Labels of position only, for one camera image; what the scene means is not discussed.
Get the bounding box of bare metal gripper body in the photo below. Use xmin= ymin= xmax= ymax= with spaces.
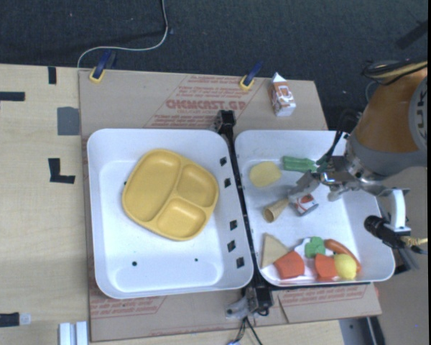
xmin=318 ymin=155 xmax=386 ymax=198

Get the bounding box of red and white can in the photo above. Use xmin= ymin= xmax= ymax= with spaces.
xmin=290 ymin=193 xmax=320 ymax=217

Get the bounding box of green pea pod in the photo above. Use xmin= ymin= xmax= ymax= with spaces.
xmin=282 ymin=155 xmax=319 ymax=173

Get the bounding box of white plastic tray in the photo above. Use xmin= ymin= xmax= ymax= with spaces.
xmin=86 ymin=127 xmax=254 ymax=300
xmin=233 ymin=129 xmax=397 ymax=288

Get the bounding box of tan ice cream cone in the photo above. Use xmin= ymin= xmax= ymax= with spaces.
xmin=263 ymin=197 xmax=292 ymax=224

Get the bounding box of yellow potato crisp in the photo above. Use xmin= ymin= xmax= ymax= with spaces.
xmin=248 ymin=160 xmax=283 ymax=188

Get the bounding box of orange sausage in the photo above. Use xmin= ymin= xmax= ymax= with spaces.
xmin=323 ymin=238 xmax=363 ymax=274

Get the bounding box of green broccoli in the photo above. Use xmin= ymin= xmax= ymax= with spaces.
xmin=303 ymin=236 xmax=327 ymax=259

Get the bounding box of thin black rod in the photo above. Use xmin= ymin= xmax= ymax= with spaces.
xmin=225 ymin=124 xmax=265 ymax=294

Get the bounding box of tan bread triangle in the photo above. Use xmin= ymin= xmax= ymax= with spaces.
xmin=260 ymin=232 xmax=290 ymax=270

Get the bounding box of yellow lemon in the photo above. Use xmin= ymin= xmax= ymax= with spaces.
xmin=333 ymin=253 xmax=358 ymax=280

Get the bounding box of orange carrot chunk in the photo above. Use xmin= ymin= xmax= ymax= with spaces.
xmin=273 ymin=250 xmax=306 ymax=280
xmin=314 ymin=252 xmax=340 ymax=280

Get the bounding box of orange and white carton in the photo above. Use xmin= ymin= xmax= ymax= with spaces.
xmin=267 ymin=71 xmax=297 ymax=118

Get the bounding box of yellow divided plate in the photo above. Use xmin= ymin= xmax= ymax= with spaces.
xmin=121 ymin=148 xmax=221 ymax=242

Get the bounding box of brown cardboard board red print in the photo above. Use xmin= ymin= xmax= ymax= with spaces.
xmin=78 ymin=69 xmax=383 ymax=343

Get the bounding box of black cylinder on white bracket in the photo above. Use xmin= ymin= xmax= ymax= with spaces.
xmin=363 ymin=188 xmax=412 ymax=250

